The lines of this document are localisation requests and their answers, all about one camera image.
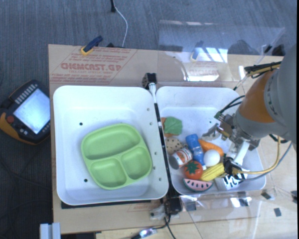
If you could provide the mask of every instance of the orange toy carrot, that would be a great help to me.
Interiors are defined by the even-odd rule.
[[[204,152],[210,150],[210,149],[214,149],[216,150],[219,155],[222,157],[224,156],[224,151],[221,147],[211,143],[211,142],[208,142],[208,141],[205,141],[205,140],[202,140],[202,139],[198,139],[199,143],[200,143],[200,146],[201,148],[203,149]]]

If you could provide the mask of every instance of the watermelon slice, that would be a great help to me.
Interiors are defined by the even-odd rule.
[[[212,182],[200,181],[200,180],[191,180],[191,179],[183,179],[183,182],[186,188],[195,191],[202,192],[211,188],[214,185]]]

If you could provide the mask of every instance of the blue bottle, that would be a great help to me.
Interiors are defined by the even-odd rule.
[[[204,152],[198,141],[197,134],[188,135],[185,139],[188,144],[189,150],[193,153],[193,160],[196,160],[199,163],[201,163],[203,170],[206,170],[207,167],[204,163]]]

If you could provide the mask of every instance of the red tomato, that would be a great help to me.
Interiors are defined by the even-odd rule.
[[[184,173],[186,178],[198,180],[203,174],[203,167],[198,161],[191,160],[184,165]]]

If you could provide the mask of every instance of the white tray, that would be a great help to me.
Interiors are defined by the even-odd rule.
[[[151,94],[137,87],[62,86],[53,95],[56,183],[68,205],[152,200],[163,197],[168,179]],[[153,163],[150,174],[115,190],[99,187],[81,154],[83,137],[115,123],[134,126],[143,137]]]
[[[190,134],[197,134],[201,137],[215,123],[220,123],[214,116],[224,108],[228,103],[233,101],[239,95],[237,92],[228,88],[202,88],[202,87],[161,87],[156,93],[159,114],[161,117],[175,117],[182,121],[182,134],[177,138],[186,143],[185,137]],[[232,114],[237,107],[232,107],[226,113]],[[220,137],[213,141],[220,146],[226,153],[230,146],[230,141],[223,141]],[[257,149],[248,151],[243,162],[243,167],[251,171],[261,171],[263,166],[260,161]],[[185,187],[183,183],[183,169],[173,169],[169,166],[172,184],[177,192],[182,195],[197,194]],[[224,192],[252,191],[260,190],[266,184],[266,178],[263,176],[257,180],[245,181],[237,188]],[[201,194],[220,193],[213,185],[207,191]]]

